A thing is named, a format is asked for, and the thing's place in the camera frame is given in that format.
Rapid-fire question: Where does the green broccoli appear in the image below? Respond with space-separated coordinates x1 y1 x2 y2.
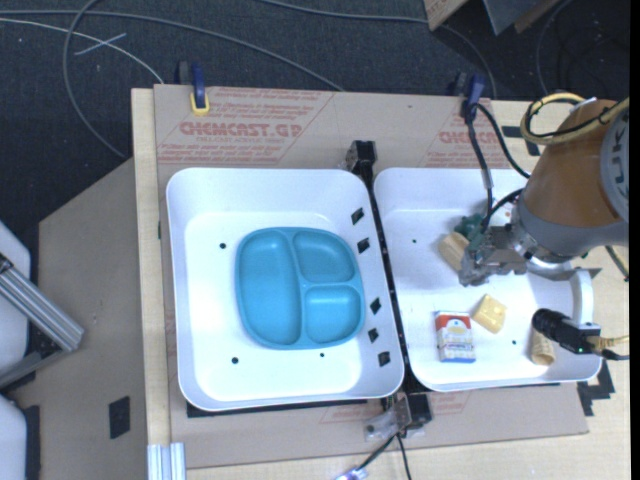
453 214 485 243

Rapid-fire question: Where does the red and white carton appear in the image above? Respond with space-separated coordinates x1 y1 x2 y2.
433 309 478 365

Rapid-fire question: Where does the black block with thin wires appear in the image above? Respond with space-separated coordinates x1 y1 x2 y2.
397 392 433 438
345 139 377 174

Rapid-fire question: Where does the white plastic tray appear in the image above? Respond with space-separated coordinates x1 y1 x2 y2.
165 166 406 412
373 166 604 394

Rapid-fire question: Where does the tan ice cream cone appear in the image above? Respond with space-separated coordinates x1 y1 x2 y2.
529 328 557 367

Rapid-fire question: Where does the thin black rod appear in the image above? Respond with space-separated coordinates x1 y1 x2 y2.
364 160 412 397

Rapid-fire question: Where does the yellow cheese wedge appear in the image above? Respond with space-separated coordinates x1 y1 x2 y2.
470 293 508 335

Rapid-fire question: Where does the pale yellow bread piece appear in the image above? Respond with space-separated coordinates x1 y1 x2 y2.
438 232 472 271

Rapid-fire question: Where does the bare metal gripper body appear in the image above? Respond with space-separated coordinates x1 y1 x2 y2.
465 223 576 280

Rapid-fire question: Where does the brown cardboard board red print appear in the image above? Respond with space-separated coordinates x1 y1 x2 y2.
152 83 591 470

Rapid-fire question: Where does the black cylinder on white bracket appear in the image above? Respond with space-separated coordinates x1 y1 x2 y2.
530 261 602 357

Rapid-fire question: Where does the blue divided plate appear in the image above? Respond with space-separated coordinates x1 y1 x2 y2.
234 226 365 351

